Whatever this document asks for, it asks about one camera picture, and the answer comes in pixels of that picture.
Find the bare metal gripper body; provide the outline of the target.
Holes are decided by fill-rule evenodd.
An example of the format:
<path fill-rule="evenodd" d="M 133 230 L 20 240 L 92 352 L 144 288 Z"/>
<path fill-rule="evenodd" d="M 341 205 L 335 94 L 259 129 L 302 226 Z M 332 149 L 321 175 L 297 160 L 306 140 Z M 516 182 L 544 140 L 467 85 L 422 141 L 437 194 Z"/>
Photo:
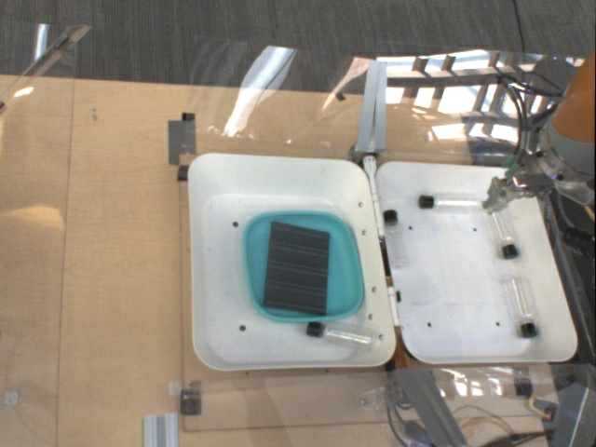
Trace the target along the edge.
<path fill-rule="evenodd" d="M 543 198 L 557 192 L 577 204 L 594 204 L 593 177 L 555 154 L 524 154 L 508 167 L 508 186 L 520 197 Z"/>

